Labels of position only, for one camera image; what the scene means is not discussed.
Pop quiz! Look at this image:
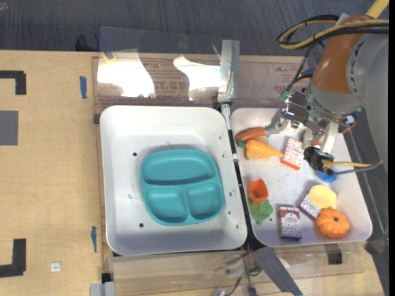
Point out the orange and white carton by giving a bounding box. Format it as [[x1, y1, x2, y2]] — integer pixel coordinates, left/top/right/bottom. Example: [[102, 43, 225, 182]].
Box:
[[280, 137, 305, 171]]

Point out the purple and white carton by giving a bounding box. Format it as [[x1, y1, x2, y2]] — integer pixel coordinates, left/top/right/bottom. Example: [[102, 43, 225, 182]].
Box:
[[299, 194, 323, 221]]

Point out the thin black and white rod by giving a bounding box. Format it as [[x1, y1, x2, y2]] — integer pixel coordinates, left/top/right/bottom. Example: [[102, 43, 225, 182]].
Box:
[[220, 102, 252, 228]]

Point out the tan toy bread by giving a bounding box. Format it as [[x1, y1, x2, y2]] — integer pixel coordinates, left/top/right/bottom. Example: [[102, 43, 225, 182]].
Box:
[[245, 136, 271, 162]]

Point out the teal divided plate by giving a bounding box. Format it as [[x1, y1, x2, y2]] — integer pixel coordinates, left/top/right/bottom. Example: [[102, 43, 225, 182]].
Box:
[[139, 148, 225, 227]]

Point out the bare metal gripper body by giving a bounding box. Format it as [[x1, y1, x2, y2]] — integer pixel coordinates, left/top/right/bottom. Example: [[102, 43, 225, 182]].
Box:
[[283, 91, 331, 133]]

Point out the red toy sausage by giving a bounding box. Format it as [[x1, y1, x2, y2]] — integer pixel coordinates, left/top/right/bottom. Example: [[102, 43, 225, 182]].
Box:
[[235, 127, 267, 144]]

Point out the blue round object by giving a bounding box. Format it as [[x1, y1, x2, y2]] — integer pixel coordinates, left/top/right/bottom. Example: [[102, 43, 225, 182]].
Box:
[[316, 169, 338, 184]]

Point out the pale yellow rounded object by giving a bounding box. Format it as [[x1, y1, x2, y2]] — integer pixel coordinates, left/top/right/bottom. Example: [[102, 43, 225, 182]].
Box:
[[308, 184, 338, 210]]

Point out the dark red carton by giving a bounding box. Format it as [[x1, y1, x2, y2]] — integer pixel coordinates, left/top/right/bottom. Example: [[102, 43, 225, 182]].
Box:
[[276, 205, 303, 241]]

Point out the orange toy pumpkin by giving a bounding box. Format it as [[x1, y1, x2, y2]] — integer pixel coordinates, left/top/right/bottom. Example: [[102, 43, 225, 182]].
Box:
[[315, 207, 351, 240]]

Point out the black cylinder on white bracket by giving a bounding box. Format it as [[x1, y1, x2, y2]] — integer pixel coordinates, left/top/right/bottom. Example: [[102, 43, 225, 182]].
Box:
[[303, 120, 339, 174]]

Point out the white plastic tray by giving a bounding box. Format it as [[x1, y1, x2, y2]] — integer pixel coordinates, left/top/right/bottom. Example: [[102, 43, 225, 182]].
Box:
[[230, 107, 373, 249], [99, 105, 248, 257]]

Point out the green toy leaf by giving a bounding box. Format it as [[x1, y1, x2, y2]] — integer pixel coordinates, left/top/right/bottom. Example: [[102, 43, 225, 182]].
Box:
[[247, 198, 275, 226]]

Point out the orange toy cup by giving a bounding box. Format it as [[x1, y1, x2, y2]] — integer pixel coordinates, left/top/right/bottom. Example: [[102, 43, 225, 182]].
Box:
[[246, 178, 269, 206]]

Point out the orange toy carrot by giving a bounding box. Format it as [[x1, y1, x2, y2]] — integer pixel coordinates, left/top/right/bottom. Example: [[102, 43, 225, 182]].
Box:
[[236, 139, 285, 159]]

